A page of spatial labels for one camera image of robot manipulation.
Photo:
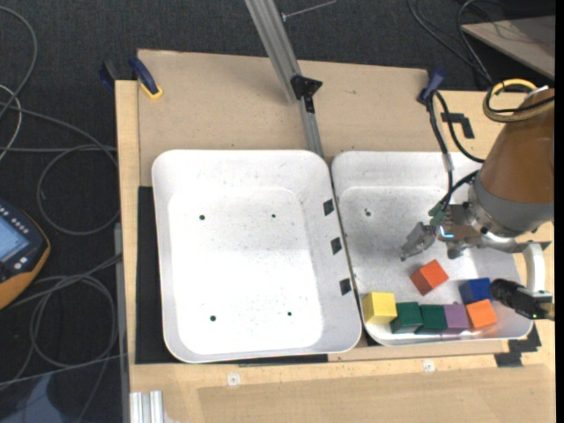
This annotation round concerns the brown cardboard board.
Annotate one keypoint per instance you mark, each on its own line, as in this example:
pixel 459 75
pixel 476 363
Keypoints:
pixel 220 108

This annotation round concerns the orange cube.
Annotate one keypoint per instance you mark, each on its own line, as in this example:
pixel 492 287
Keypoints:
pixel 481 313

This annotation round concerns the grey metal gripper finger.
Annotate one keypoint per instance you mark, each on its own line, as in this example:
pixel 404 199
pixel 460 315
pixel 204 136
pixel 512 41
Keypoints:
pixel 416 240
pixel 456 250

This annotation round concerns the blue cube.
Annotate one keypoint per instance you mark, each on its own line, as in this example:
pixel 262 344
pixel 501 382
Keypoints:
pixel 475 290

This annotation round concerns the red-orange cube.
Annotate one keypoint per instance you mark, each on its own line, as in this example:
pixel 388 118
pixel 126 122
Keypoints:
pixel 429 276

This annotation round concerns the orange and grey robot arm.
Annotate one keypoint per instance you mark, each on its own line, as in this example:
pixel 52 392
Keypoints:
pixel 520 161

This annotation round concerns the white plastic tray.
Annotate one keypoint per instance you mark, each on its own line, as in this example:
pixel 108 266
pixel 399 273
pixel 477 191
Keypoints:
pixel 383 236
pixel 247 258

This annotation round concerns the yellow cube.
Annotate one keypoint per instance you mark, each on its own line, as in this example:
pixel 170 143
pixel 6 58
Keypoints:
pixel 379 306

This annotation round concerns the black cylinder on white bracket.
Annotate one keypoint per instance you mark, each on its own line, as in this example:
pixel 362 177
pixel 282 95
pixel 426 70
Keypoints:
pixel 517 295

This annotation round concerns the purple cube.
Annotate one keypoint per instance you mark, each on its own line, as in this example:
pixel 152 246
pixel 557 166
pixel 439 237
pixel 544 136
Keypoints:
pixel 456 316

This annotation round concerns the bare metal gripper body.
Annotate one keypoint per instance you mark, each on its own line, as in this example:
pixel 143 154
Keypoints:
pixel 467 232

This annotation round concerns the green cube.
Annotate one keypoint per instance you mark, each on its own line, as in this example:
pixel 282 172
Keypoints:
pixel 407 316
pixel 433 317

